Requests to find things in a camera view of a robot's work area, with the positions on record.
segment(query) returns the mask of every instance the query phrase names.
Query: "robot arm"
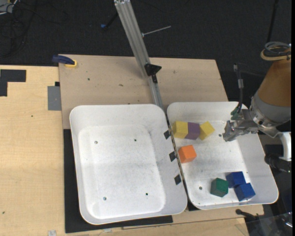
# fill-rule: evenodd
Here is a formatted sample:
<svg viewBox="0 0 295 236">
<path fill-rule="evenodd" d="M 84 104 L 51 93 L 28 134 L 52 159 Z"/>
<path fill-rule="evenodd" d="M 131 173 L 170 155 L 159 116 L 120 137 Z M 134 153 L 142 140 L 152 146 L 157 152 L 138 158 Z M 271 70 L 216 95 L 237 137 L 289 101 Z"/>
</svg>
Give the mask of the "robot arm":
<svg viewBox="0 0 295 236">
<path fill-rule="evenodd" d="M 291 46 L 269 42 L 261 57 L 272 61 L 272 65 L 253 96 L 249 110 L 241 109 L 239 102 L 232 111 L 233 121 L 227 121 L 223 138 L 226 142 L 233 141 L 239 135 L 257 133 L 259 130 L 272 138 L 279 136 L 284 147 L 282 159 L 291 161 L 291 134 L 282 133 L 276 128 L 291 120 Z"/>
</svg>

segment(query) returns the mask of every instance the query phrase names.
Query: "black tape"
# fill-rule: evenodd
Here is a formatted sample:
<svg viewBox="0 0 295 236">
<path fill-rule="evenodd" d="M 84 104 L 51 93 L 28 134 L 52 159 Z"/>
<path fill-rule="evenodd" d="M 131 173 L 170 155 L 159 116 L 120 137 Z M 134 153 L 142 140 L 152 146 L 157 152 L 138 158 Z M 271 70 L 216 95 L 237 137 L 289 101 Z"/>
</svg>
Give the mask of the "black tape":
<svg viewBox="0 0 295 236">
<path fill-rule="evenodd" d="M 176 177 L 175 177 L 175 183 L 176 185 L 179 184 L 181 182 L 181 178 L 180 178 L 180 175 L 178 174 Z"/>
<path fill-rule="evenodd" d="M 7 96 L 8 82 L 25 82 L 26 70 L 0 70 L 0 96 Z"/>
<path fill-rule="evenodd" d="M 167 130 L 167 131 L 164 133 L 164 136 L 165 136 L 166 140 L 171 136 L 169 130 Z"/>
<path fill-rule="evenodd" d="M 190 203 L 190 201 L 188 201 L 187 206 L 188 206 L 188 210 L 189 210 L 189 211 L 199 210 L 199 209 L 196 208 L 192 203 Z"/>
<path fill-rule="evenodd" d="M 176 155 L 175 155 L 175 151 L 173 151 L 172 153 L 169 154 L 169 158 L 171 159 L 171 162 L 173 162 L 176 158 Z"/>
</svg>

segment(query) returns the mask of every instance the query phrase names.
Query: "green cube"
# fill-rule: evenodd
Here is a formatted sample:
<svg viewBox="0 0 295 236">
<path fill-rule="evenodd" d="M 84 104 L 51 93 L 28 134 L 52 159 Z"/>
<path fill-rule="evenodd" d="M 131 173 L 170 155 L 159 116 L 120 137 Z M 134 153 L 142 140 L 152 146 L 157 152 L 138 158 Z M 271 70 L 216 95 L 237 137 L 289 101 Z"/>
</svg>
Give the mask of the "green cube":
<svg viewBox="0 0 295 236">
<path fill-rule="evenodd" d="M 224 197 L 228 193 L 228 181 L 217 177 L 211 183 L 210 193 L 221 198 Z"/>
</svg>

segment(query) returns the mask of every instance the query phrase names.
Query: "blue cube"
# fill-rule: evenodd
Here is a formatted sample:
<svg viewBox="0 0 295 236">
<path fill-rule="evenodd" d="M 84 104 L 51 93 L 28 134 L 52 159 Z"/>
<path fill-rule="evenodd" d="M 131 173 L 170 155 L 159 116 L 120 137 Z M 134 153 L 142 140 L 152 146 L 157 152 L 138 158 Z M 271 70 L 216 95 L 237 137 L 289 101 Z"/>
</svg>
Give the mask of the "blue cube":
<svg viewBox="0 0 295 236">
<path fill-rule="evenodd" d="M 231 172 L 226 176 L 226 180 L 228 181 L 229 188 L 236 188 L 240 184 L 246 183 L 244 174 L 242 171 Z"/>
<path fill-rule="evenodd" d="M 251 183 L 244 183 L 237 186 L 235 189 L 236 196 L 239 201 L 248 200 L 256 195 Z"/>
</svg>

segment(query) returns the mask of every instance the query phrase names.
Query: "yellow cube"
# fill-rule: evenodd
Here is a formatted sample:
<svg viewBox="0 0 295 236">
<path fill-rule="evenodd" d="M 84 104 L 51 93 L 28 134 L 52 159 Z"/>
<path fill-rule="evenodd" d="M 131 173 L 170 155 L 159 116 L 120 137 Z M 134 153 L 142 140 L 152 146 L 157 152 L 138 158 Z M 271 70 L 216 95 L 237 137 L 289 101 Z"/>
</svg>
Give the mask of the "yellow cube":
<svg viewBox="0 0 295 236">
<path fill-rule="evenodd" d="M 212 134 L 215 131 L 215 129 L 212 127 L 211 123 L 206 121 L 205 123 L 200 125 L 200 139 L 204 140 L 206 137 L 208 137 L 210 134 Z"/>
<path fill-rule="evenodd" d="M 175 138 L 184 139 L 188 135 L 188 123 L 184 121 L 175 121 L 172 131 Z"/>
</svg>

